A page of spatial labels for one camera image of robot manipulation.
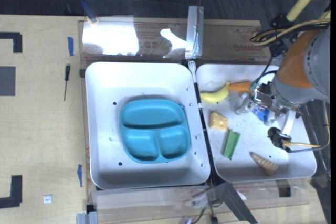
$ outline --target toy banana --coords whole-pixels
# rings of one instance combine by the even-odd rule
[[[202,92],[201,93],[202,101],[207,102],[207,103],[217,103],[225,99],[229,95],[229,85],[230,85],[230,82],[227,81],[225,86],[217,92],[213,92],[213,93]]]

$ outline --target wooden table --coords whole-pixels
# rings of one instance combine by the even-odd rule
[[[23,53],[0,39],[0,66],[16,67],[15,96],[0,96],[0,197],[10,195],[12,175],[23,177],[19,207],[0,209],[0,223],[76,223],[88,199],[79,77],[78,21],[83,17],[0,15],[0,31],[20,32]],[[75,55],[68,51],[74,39]],[[65,66],[71,64],[64,101]],[[82,165],[83,186],[77,175]],[[44,195],[52,195],[44,203]],[[325,223],[315,189],[307,205],[252,210],[259,223]],[[236,221],[232,213],[220,222]],[[179,223],[181,219],[139,223]],[[203,217],[199,223],[209,223]]]

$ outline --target white sink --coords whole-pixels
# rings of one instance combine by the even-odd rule
[[[93,182],[101,189],[198,185],[210,175],[191,73],[175,63],[96,62],[85,73]],[[125,152],[119,115],[130,101],[165,98],[184,106],[191,145],[171,162],[139,163]]]
[[[261,65],[220,65],[207,64],[196,71],[200,92],[211,92],[221,89],[226,81],[231,83],[253,81],[263,71]],[[270,66],[268,70],[277,70]],[[273,74],[264,76],[260,83],[271,81]],[[211,151],[217,174],[228,182],[253,182],[276,179],[305,178],[312,176],[317,168],[313,151],[301,153],[287,153],[273,146],[268,138],[268,129],[264,123],[252,112],[237,115],[235,110],[242,104],[241,94],[229,93],[229,96],[218,103],[202,102],[204,118],[207,126]],[[212,112],[228,118],[228,128],[240,133],[238,144],[231,159],[222,155],[223,146],[228,132],[209,128]],[[274,127],[281,128],[283,119],[274,123]],[[290,132],[293,142],[310,143],[302,117],[295,119]],[[278,165],[278,170],[267,175],[251,158],[250,152]]]

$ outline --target blue divided plate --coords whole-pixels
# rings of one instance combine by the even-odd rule
[[[168,99],[127,103],[120,112],[119,125],[126,153],[139,163],[175,161],[190,148],[183,108]]]

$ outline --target white sticker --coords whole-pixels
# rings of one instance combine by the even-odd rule
[[[53,196],[51,194],[43,195],[43,203],[44,204],[51,204],[52,202],[53,202]]]

